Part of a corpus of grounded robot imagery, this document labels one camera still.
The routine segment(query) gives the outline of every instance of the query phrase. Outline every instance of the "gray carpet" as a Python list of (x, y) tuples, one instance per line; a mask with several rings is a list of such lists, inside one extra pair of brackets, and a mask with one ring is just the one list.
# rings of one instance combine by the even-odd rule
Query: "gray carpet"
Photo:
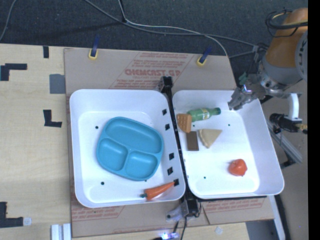
[[(0, 33), (14, 0), (0, 0)], [(118, 0), (89, 0), (122, 21)], [(266, 16), (283, 8), (308, 7), (308, 0), (122, 0), (128, 20), (142, 25), (174, 26), (213, 34), (253, 45), (270, 44)], [(176, 29), (144, 28), (165, 33)], [(212, 46), (212, 55), (223, 49), (204, 36), (154, 34), (125, 26), (83, 0), (17, 0), (1, 42), (7, 44), (91, 47), (100, 35), (99, 48), (201, 54)], [(249, 52), (251, 45), (216, 38), (229, 56)], [(236, 79), (250, 67), (252, 55), (235, 57)]]

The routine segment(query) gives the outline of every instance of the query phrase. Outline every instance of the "cardboard sheet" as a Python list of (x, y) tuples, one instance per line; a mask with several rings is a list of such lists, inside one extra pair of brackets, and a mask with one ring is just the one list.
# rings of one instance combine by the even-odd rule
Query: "cardboard sheet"
[[(86, 48), (64, 50), (72, 237), (172, 229), (175, 221), (167, 222), (166, 213), (175, 209), (179, 201), (94, 209), (77, 201), (74, 194), (70, 95), (80, 89), (154, 90), (162, 76), (172, 77), (173, 93), (179, 90), (233, 90), (236, 83), (229, 59), (209, 55), (205, 66), (198, 67), (196, 61), (201, 54), (101, 49), (96, 60), (90, 60), (88, 54), (89, 49)], [(191, 218), (188, 227), (273, 218), (267, 197), (219, 200), (203, 202), (200, 217)]]

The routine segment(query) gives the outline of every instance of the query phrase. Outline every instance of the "black tape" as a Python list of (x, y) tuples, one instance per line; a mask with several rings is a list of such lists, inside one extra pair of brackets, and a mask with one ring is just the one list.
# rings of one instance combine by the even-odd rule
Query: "black tape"
[(24, 218), (7, 218), (7, 202), (0, 202), (0, 228), (21, 227), (24, 225)]
[(43, 57), (49, 59), (49, 46), (43, 46)]
[(62, 122), (52, 122), (52, 112), (50, 109), (44, 109), (43, 110), (43, 115), (44, 115), (44, 126), (49, 126), (49, 127), (59, 127), (61, 128)]
[(176, 178), (175, 180), (173, 180), (174, 181), (174, 186), (178, 186), (179, 185), (179, 179), (178, 178)]
[(25, 63), (6, 63), (0, 67), (0, 81), (9, 81), (10, 70), (27, 70)]

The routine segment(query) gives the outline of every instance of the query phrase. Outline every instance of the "bread slice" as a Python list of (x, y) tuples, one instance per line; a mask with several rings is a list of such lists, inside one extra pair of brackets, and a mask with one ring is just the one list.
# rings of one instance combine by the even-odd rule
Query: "bread slice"
[(203, 145), (205, 145), (207, 148), (210, 148), (221, 132), (222, 130), (219, 129), (200, 129), (199, 136)]

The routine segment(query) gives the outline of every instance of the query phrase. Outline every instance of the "black hole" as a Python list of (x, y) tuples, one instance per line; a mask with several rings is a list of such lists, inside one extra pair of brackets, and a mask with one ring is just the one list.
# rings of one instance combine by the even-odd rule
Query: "black hole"
[(166, 170), (168, 172), (168, 175), (172, 174), (174, 172), (174, 169), (172, 167), (170, 167), (168, 170)]

